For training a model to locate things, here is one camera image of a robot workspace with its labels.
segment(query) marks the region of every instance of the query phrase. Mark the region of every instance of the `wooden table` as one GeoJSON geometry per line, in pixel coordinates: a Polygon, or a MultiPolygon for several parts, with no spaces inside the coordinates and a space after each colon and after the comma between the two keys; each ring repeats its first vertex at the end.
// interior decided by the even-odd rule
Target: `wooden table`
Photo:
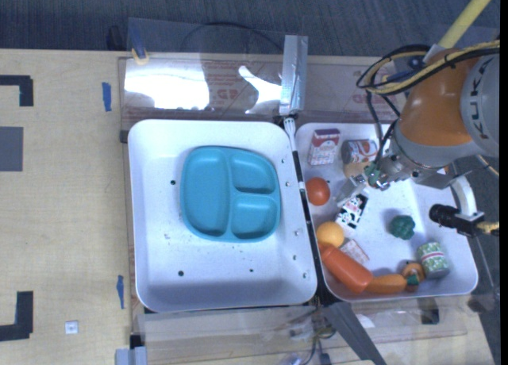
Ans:
{"type": "MultiPolygon", "coordinates": [[[[0,86],[0,126],[23,128],[22,171],[0,171],[0,325],[14,323],[17,292],[33,292],[33,332],[28,339],[0,342],[2,363],[111,364],[115,350],[129,346],[132,285],[125,145],[119,140],[122,56],[0,50],[0,75],[29,75],[34,101],[20,106],[19,87],[0,86]],[[110,85],[110,111],[103,83],[110,85]],[[66,333],[68,321],[78,321],[77,333],[66,333]]],[[[378,342],[384,359],[493,363],[478,316],[459,303],[454,317],[461,323],[459,335],[378,342]]],[[[370,363],[335,345],[328,350],[333,363],[370,363]]],[[[282,356],[206,363],[273,364],[282,356]]]]}

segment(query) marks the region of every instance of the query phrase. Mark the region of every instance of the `toy broccoli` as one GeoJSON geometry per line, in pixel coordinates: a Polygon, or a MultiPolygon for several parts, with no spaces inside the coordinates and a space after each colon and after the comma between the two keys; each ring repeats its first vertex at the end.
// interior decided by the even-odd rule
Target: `toy broccoli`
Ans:
{"type": "Polygon", "coordinates": [[[414,235],[414,226],[411,216],[397,216],[390,223],[390,234],[408,240],[414,235]]]}

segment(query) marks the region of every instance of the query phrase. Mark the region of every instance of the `small box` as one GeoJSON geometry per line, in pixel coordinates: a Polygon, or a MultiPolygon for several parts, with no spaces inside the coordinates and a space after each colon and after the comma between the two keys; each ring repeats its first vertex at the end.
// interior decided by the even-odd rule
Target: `small box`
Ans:
{"type": "Polygon", "coordinates": [[[340,136],[338,129],[316,129],[310,142],[307,162],[312,166],[333,163],[340,136]]]}

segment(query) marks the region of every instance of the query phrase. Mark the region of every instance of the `blue divided plate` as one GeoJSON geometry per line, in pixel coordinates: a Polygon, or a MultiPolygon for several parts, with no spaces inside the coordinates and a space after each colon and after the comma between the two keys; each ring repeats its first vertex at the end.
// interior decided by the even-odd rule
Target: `blue divided plate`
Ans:
{"type": "Polygon", "coordinates": [[[277,173],[254,152],[196,148],[183,165],[180,207],[188,229],[208,240],[263,240],[279,226],[277,173]]]}

